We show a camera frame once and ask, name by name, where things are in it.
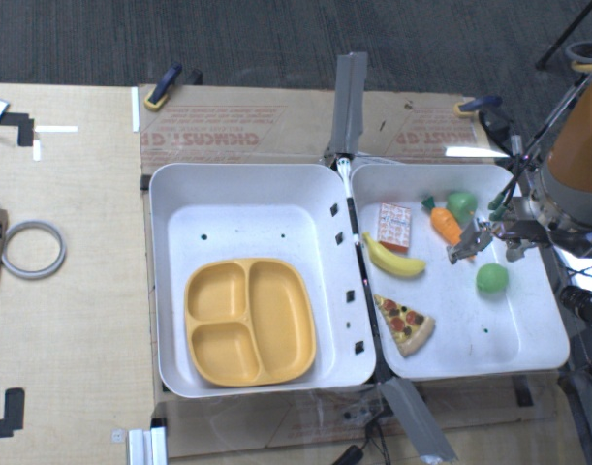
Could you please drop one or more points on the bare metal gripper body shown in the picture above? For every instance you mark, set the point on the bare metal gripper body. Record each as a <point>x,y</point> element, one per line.
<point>528,228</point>

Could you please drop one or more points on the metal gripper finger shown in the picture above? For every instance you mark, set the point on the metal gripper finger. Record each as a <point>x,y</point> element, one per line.
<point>470,242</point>
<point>518,251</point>

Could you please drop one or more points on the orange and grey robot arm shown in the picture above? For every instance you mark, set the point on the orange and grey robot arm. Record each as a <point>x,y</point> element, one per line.
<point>574,138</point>

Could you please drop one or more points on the orange carrot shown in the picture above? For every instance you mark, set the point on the orange carrot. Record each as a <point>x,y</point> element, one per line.
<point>445,226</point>

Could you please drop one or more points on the green round ball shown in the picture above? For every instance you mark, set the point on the green round ball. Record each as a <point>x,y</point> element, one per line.
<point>491,279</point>

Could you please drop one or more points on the green toy apple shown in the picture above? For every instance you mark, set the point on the green toy apple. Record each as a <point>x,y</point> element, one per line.
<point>459,204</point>

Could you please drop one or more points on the white plastic tray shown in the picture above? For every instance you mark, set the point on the white plastic tray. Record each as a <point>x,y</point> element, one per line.
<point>257,221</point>
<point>460,318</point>

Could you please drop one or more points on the orange and white carton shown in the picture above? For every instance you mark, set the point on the orange and white carton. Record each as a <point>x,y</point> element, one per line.
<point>395,226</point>

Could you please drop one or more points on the yellow banana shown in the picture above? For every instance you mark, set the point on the yellow banana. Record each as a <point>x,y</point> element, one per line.
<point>392,262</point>

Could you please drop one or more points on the pizza slice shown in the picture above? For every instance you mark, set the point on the pizza slice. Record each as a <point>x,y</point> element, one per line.
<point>407,327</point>

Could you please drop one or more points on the yellow divided plate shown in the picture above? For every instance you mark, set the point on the yellow divided plate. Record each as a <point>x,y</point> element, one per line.
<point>276,318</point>

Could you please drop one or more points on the brown cardboard board red print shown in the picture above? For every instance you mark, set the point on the brown cardboard board red print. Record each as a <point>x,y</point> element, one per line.
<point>295,124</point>

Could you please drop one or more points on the white tape roll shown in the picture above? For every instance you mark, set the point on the white tape roll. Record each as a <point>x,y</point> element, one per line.
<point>7,264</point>

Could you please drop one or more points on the black cylinder on white bracket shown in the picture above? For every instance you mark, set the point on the black cylinder on white bracket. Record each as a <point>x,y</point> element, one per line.
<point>579,300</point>

